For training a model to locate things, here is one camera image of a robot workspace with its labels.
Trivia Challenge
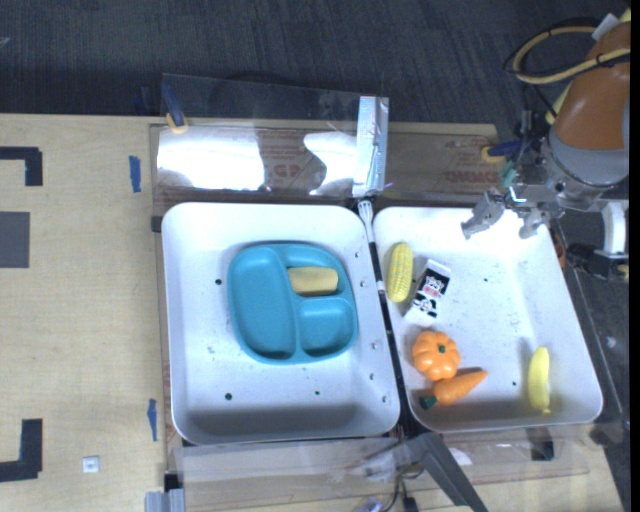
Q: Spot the yellow banana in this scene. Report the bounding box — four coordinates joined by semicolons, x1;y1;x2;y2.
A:
527;345;553;417

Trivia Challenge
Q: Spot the white plastic tray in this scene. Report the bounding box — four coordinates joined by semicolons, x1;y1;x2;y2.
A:
160;200;403;447
371;205;605;435

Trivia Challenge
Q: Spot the yellow corn cob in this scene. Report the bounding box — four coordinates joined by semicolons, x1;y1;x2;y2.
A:
383;241;415;304

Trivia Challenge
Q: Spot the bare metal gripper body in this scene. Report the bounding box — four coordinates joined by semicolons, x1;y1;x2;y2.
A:
504;163;621;220

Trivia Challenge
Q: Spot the orange carrot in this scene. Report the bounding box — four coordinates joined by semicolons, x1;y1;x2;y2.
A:
418;368;490;412

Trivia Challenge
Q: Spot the blue divided plate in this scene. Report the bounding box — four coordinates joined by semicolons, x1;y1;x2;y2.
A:
225;240;360;366

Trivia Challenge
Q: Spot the orange pumpkin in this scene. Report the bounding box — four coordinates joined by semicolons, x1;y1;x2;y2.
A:
410;329;462;383

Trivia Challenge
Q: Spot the white milk carton cow print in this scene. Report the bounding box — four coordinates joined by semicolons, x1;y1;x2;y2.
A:
402;258;453;329

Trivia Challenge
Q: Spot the yellow toy bread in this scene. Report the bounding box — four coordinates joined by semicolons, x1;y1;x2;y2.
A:
286;265;340;298

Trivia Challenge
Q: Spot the black cylinder on white bracket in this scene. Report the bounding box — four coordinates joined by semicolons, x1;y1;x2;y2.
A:
567;198;631;279

